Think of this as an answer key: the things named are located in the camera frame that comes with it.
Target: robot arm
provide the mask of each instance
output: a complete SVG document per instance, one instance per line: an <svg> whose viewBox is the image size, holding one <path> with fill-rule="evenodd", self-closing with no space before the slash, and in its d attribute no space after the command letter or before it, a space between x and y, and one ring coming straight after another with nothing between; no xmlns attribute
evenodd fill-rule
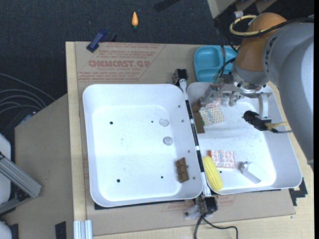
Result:
<svg viewBox="0 0 319 239"><path fill-rule="evenodd" d="M233 76L243 93L269 80L278 87L287 120L314 170L314 18L307 19L288 22L275 13L255 17L243 33L248 38L240 46Z"/></svg>

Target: blue plastic container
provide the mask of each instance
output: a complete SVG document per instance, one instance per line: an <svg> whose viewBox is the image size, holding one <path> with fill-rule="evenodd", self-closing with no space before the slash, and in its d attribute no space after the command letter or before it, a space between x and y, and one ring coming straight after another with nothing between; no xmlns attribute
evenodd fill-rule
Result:
<svg viewBox="0 0 319 239"><path fill-rule="evenodd" d="M237 56L237 52L229 46L224 46L226 62ZM194 68L196 79L199 82L212 82L214 75L223 66L223 57L220 45L202 46L195 51ZM232 63L225 66L224 74L231 71Z"/></svg>

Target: toy carrot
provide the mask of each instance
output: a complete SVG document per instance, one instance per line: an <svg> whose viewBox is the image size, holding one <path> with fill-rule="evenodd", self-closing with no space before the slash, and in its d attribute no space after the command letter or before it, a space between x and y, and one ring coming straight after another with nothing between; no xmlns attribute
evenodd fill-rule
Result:
<svg viewBox="0 0 319 239"><path fill-rule="evenodd" d="M134 30L138 29L138 24L139 24L139 19L138 19L138 16L136 15L136 12L134 11L133 17L132 17L132 26Z"/></svg>

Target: blue clamp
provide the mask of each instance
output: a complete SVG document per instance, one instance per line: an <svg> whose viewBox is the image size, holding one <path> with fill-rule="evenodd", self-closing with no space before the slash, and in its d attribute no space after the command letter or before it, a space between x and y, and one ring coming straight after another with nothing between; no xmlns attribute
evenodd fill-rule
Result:
<svg viewBox="0 0 319 239"><path fill-rule="evenodd" d="M100 29L93 41L86 48L89 51L94 52L99 47L98 43L105 40L107 33L108 32L106 30Z"/></svg>

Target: dark floor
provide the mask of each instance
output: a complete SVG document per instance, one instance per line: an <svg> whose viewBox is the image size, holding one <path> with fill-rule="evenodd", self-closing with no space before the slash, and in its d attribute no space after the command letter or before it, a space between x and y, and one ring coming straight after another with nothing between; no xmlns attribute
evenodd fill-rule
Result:
<svg viewBox="0 0 319 239"><path fill-rule="evenodd" d="M139 15L137 31L131 26L134 10ZM53 101L4 74L54 99L61 97L66 93L66 41L91 41L98 29L105 28L117 34L117 42L228 44L225 35L217 35L216 26L226 33L232 10L214 20L207 0L0 0L0 132L7 133L31 111ZM314 0L278 0L267 11L287 19L309 16L314 14ZM246 12L256 9L251 6ZM13 89L32 92L44 104ZM17 103L38 108L21 110Z"/></svg>

